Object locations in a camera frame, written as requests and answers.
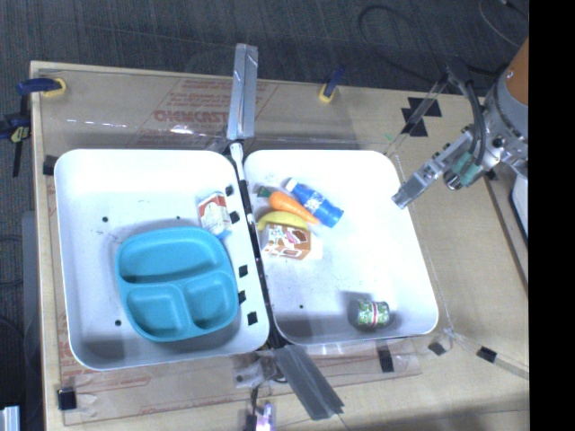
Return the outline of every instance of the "yellow banana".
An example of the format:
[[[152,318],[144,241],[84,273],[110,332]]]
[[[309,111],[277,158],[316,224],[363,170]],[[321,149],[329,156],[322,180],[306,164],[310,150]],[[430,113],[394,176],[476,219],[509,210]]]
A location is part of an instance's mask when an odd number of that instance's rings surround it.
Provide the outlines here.
[[[271,211],[258,221],[256,227],[261,232],[267,224],[287,225],[307,230],[307,222],[302,217],[285,211]]]

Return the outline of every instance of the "blue bowl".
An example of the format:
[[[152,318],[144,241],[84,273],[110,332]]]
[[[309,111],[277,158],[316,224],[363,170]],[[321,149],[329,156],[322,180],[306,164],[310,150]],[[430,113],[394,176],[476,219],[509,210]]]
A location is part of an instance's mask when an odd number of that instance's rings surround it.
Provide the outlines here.
[[[122,303],[143,337],[177,341],[230,324],[238,311],[234,270],[221,241],[198,227],[129,237],[116,253]]]

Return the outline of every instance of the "blue bottle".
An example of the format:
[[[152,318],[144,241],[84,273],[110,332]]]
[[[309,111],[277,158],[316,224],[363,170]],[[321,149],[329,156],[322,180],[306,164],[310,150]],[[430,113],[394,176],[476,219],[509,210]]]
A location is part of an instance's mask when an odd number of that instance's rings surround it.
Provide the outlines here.
[[[321,193],[300,185],[295,179],[287,181],[286,190],[296,195],[305,209],[330,228],[336,225],[343,215],[343,211],[330,203]]]

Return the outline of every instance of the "toy carrot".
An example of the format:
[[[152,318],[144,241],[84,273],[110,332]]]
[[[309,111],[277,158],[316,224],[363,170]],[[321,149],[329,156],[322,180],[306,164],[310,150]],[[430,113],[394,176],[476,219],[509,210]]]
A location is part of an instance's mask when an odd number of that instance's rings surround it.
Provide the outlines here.
[[[287,211],[297,214],[310,224],[319,224],[320,222],[307,209],[305,209],[305,207],[282,191],[277,190],[270,195],[270,205],[278,211]]]

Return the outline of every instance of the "can lid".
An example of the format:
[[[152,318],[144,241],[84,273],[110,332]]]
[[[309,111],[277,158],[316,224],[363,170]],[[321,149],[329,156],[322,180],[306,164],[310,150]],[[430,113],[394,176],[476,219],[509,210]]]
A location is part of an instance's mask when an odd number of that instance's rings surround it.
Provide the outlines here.
[[[290,179],[286,183],[286,190],[287,191],[293,191],[293,189],[296,187],[296,185],[297,185],[297,180]]]

